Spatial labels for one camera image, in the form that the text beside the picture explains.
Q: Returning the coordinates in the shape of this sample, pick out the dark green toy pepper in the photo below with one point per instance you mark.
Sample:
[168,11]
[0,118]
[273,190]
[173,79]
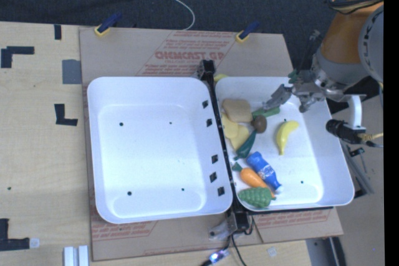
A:
[247,146]

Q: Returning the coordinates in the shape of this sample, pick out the yellow banana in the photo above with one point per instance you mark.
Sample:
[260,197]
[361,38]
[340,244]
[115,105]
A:
[283,134]

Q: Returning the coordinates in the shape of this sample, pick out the thin black rod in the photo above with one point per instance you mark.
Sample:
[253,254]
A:
[225,146]

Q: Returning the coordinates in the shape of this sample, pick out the blue bottle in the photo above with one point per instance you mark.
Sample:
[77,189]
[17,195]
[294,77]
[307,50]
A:
[262,168]

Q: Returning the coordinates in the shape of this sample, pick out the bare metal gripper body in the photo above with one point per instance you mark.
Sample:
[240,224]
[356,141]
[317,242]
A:
[311,84]

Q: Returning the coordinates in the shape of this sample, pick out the tan toy bread slice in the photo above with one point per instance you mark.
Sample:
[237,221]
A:
[237,109]

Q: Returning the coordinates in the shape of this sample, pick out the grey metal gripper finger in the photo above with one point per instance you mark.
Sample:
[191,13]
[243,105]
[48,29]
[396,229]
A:
[306,105]
[277,97]

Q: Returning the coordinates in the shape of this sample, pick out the orange carrot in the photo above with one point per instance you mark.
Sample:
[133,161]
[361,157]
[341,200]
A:
[252,178]

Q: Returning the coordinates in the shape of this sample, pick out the green grapes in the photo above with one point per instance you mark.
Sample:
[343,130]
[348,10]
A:
[256,197]

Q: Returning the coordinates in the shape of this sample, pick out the pale yellow toy chip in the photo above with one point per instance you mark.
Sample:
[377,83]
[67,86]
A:
[229,128]

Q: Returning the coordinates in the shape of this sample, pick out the brown cardboard board red print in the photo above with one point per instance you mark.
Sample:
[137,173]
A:
[124,50]

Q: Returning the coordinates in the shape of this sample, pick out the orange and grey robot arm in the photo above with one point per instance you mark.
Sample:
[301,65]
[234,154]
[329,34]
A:
[341,40]

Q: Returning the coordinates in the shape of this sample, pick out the small yellow toy piece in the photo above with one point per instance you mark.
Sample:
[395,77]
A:
[220,77]

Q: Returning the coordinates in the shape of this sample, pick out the black cylinder on white bracket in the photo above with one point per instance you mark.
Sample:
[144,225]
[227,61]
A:
[344,131]

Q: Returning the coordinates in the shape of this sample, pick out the white plastic tray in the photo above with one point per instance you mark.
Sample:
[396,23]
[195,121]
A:
[308,171]
[149,152]

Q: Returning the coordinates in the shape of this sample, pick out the brown toy kiwi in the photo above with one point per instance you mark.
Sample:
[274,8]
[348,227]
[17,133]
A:
[259,124]

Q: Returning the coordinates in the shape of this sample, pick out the green toy bean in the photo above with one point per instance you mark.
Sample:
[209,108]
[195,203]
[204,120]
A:
[260,112]

